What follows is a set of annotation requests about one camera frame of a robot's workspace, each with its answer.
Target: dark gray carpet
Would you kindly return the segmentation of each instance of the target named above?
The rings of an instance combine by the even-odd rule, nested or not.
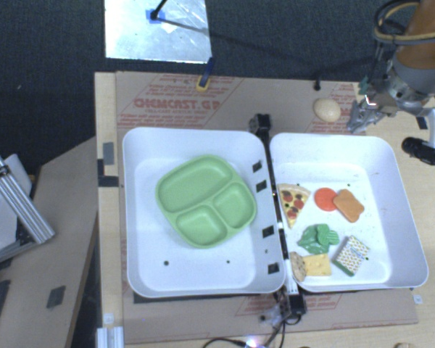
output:
[[[205,0],[214,74],[360,80],[389,0]],[[200,73],[104,57],[104,0],[0,0],[0,154],[28,172],[94,135],[94,73]]]

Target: black pole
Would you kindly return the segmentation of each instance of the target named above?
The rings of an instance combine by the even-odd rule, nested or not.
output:
[[[150,13],[150,19],[151,20],[157,20],[158,19],[158,14],[160,13],[161,8],[163,7],[164,4],[166,4],[167,0],[161,0],[161,2],[159,3],[158,7]]]

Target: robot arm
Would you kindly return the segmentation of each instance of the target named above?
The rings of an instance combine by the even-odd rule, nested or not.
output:
[[[387,32],[389,18],[399,10],[416,6],[404,32]],[[393,0],[376,13],[373,36],[376,58],[369,76],[361,83],[364,99],[354,102],[347,124],[352,133],[400,110],[417,117],[419,125],[430,127],[430,139],[407,138],[403,149],[411,156],[435,165],[435,108],[425,108],[435,96],[435,0]],[[396,50],[386,69],[374,77],[375,66],[382,60],[385,45]]]

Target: cardboard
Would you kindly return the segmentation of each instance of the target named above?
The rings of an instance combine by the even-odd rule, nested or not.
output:
[[[195,75],[119,72],[115,77],[120,162],[122,139],[137,126],[246,130],[256,113],[269,113],[272,135],[282,131],[349,133],[345,124],[351,102],[356,99],[352,83],[322,82],[321,90],[313,92],[310,81],[212,77],[208,91],[199,93]],[[317,98],[337,100],[340,120],[319,120],[312,110]],[[269,334],[271,327],[262,323],[260,316],[275,304],[272,295],[174,300],[134,297],[125,274],[122,163],[118,176],[125,343]],[[305,302],[307,314],[300,324],[289,326],[288,332],[418,322],[409,289],[310,294]]]

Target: yellow cheese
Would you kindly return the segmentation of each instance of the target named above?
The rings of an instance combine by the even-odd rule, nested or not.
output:
[[[332,274],[331,262],[327,254],[310,255],[303,257],[306,276],[330,276]]]

